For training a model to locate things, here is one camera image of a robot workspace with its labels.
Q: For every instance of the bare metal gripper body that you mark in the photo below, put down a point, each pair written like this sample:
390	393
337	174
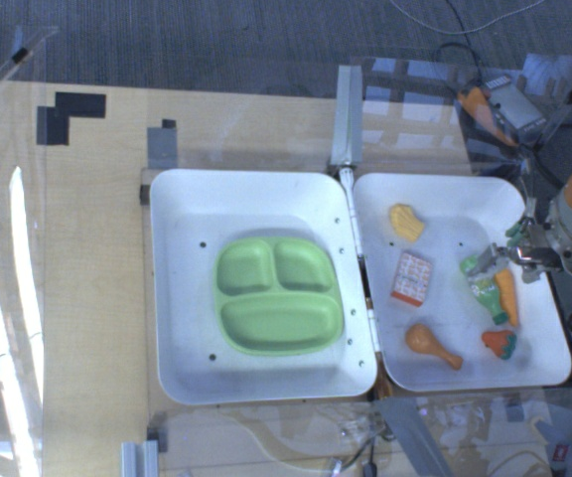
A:
544	246

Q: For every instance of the green plastic bottle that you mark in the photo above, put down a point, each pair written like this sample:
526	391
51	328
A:
487	293

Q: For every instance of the white plastic tray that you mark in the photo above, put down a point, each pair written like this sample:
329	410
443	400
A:
186	286
445	365

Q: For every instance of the green divided plate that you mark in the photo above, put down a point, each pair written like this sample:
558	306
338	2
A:
278	311

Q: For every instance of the orange and white carton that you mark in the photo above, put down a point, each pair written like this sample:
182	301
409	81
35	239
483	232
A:
411	278

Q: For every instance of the thin black and white rod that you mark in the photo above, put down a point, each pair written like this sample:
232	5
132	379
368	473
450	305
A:
359	246

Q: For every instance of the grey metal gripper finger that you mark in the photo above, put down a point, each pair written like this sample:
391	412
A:
484	260
515	255

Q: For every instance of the red strawberry with green leaves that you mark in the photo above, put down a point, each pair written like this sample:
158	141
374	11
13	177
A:
498	343

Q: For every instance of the orange carrot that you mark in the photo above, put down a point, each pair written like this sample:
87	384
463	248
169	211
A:
508	296

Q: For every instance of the yellow toy corn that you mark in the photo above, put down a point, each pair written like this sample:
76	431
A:
406	222

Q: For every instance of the orange toy chicken drumstick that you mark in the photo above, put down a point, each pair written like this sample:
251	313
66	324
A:
427	343

